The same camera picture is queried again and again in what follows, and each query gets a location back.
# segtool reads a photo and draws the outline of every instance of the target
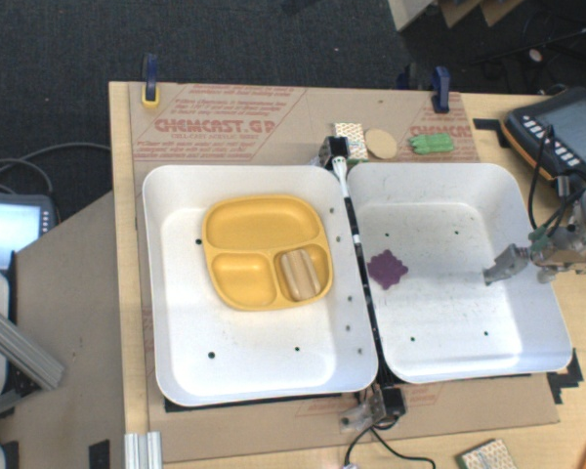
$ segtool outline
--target round cracker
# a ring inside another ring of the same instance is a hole
[[[398,154],[398,142],[382,129],[369,129],[364,133],[367,149],[380,159],[387,160]]]

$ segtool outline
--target yellow divided plate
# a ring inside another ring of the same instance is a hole
[[[229,306],[267,311],[314,302],[332,285],[332,259],[319,216],[286,194],[214,205],[202,224],[211,280]]]

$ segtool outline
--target clamp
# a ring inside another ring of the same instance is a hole
[[[451,76],[444,66],[437,66],[432,73],[432,106],[436,113],[449,112],[449,80]]]
[[[156,70],[156,56],[146,54],[142,68],[142,77],[146,84],[141,91],[141,101],[145,107],[158,107],[160,102],[160,90],[156,85]]]

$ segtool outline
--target wooden table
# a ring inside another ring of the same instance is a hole
[[[127,84],[109,86],[111,138],[113,152],[113,190],[117,261],[125,430],[144,434],[149,431],[138,243],[135,232],[135,192]],[[501,118],[514,107],[534,103],[537,97],[504,95],[462,95],[470,119]],[[476,146],[483,162],[499,164],[512,172],[526,199],[531,171],[509,149],[501,149],[493,132],[472,126]],[[542,192],[535,202],[535,215],[548,217],[556,207],[553,192]],[[434,438],[392,442],[398,451],[431,457],[439,468],[457,467],[455,455],[501,438],[521,468],[577,469],[586,456],[586,276],[562,274],[554,289],[563,310],[573,347],[581,364],[584,382],[578,388],[565,389],[564,404],[559,406],[561,422],[539,427],[474,432]],[[213,460],[166,464],[170,468],[245,469],[269,467],[338,469],[347,447],[314,448]],[[426,467],[421,462],[397,461],[378,443],[356,446],[353,455],[362,468]]]

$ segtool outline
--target screen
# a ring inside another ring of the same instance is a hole
[[[6,270],[11,252],[39,237],[41,208],[36,205],[0,203],[0,270]]]
[[[556,138],[586,162],[586,101],[547,112],[538,120],[552,125]]]

